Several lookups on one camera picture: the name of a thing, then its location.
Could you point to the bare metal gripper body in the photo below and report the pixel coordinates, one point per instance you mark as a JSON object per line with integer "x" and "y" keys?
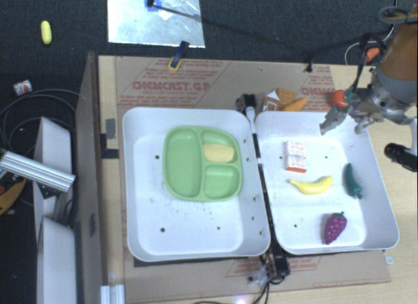
{"x": 380, "y": 106}

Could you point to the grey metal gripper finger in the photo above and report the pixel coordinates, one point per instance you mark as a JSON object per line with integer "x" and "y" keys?
{"x": 333, "y": 119}
{"x": 362, "y": 125}

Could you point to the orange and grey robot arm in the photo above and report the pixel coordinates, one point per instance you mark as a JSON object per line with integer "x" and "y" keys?
{"x": 400, "y": 60}

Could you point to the orange tomato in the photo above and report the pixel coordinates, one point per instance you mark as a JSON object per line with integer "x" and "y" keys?
{"x": 339, "y": 97}

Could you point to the white and orange carton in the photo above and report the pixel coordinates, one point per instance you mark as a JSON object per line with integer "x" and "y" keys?
{"x": 296, "y": 157}

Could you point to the dark green pepper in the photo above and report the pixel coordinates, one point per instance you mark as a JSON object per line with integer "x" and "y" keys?
{"x": 350, "y": 180}

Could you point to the yellow banana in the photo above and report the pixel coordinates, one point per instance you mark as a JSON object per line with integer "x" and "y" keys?
{"x": 313, "y": 186}

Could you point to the thin black and white rod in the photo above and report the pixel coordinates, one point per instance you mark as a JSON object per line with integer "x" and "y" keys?
{"x": 260, "y": 162}

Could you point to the white plastic tray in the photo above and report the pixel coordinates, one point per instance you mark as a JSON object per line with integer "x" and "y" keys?
{"x": 300, "y": 217}
{"x": 196, "y": 224}

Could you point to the purple grapes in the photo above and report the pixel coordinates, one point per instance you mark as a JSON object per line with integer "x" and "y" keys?
{"x": 333, "y": 229}

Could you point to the yellow bread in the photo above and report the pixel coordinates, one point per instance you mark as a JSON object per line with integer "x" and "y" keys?
{"x": 218, "y": 153}

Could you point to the brown cardboard board red print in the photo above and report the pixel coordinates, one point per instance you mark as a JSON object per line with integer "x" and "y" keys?
{"x": 183, "y": 83}

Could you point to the green divided plate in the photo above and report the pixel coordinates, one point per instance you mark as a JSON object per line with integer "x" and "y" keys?
{"x": 183, "y": 165}

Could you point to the yellow capsule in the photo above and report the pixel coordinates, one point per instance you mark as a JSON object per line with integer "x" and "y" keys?
{"x": 46, "y": 32}

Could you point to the small orange and white can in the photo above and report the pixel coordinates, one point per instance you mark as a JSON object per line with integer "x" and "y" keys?
{"x": 22, "y": 87}

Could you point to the black cylinder on white bracket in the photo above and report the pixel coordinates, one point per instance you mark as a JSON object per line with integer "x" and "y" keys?
{"x": 400, "y": 155}

